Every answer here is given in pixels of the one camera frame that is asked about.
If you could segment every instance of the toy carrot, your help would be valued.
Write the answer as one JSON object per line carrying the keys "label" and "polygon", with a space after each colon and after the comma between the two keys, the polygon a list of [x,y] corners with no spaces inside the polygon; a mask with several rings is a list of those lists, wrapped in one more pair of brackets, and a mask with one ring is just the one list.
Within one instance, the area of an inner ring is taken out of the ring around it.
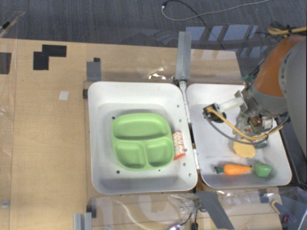
{"label": "toy carrot", "polygon": [[242,164],[228,163],[228,164],[225,164],[223,168],[215,167],[215,170],[218,174],[225,173],[228,175],[235,175],[235,174],[241,174],[247,171],[251,171],[251,167],[242,165]]}

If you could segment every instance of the wooden surface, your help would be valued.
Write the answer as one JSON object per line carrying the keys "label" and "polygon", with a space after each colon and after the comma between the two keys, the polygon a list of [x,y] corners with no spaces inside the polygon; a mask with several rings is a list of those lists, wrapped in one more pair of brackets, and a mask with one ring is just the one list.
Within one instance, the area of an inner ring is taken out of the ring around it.
{"label": "wooden surface", "polygon": [[[50,57],[49,70],[33,70],[33,52],[43,44],[66,45],[67,57]],[[177,49],[18,40],[11,230],[71,230],[73,214],[85,212],[90,180],[83,83],[86,62],[94,57],[101,58],[103,80],[144,81],[156,73],[171,82]],[[234,52],[192,50],[191,75],[208,83],[241,82]],[[59,100],[61,91],[69,92],[68,100]],[[8,222],[6,212],[0,217]],[[209,218],[203,221],[206,227],[200,229],[215,229]],[[157,229],[155,223],[147,224]],[[145,228],[135,224],[133,229]]]}

